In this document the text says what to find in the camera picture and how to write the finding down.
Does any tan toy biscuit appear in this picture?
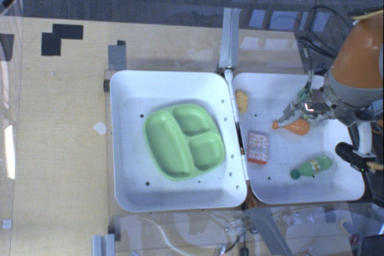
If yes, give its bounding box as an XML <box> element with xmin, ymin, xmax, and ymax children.
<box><xmin>235</xmin><ymin>89</ymin><xmax>250</xmax><ymax>113</ymax></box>

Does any thin black and white rod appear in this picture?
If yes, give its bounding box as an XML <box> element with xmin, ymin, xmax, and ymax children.
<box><xmin>223</xmin><ymin>68</ymin><xmax>250</xmax><ymax>182</ymax></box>

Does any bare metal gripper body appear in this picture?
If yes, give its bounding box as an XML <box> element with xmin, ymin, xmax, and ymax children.
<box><xmin>295</xmin><ymin>96</ymin><xmax>333</xmax><ymax>127</ymax></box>

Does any white plastic tray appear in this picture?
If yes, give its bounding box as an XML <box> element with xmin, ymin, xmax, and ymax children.
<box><xmin>232</xmin><ymin>72</ymin><xmax>367</xmax><ymax>206</ymax></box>
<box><xmin>109</xmin><ymin>70</ymin><xmax>248</xmax><ymax>213</ymax></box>

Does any orange toy drumstick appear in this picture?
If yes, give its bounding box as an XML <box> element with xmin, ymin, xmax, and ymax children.
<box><xmin>271</xmin><ymin>118</ymin><xmax>311</xmax><ymax>137</ymax></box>

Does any orange and white carton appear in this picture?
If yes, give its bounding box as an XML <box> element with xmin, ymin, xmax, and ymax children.
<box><xmin>247</xmin><ymin>130</ymin><xmax>269</xmax><ymax>165</ymax></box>

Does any black cylinder on white bracket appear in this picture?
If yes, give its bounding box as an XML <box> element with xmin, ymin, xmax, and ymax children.
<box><xmin>335</xmin><ymin>121</ymin><xmax>377</xmax><ymax>172</ymax></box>

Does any green divided plate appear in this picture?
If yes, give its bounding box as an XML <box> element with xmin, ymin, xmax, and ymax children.
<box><xmin>143</xmin><ymin>103</ymin><xmax>227</xmax><ymax>182</ymax></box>

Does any green plastic bottle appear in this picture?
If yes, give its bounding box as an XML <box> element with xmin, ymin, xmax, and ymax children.
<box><xmin>289</xmin><ymin>155</ymin><xmax>334</xmax><ymax>180</ymax></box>

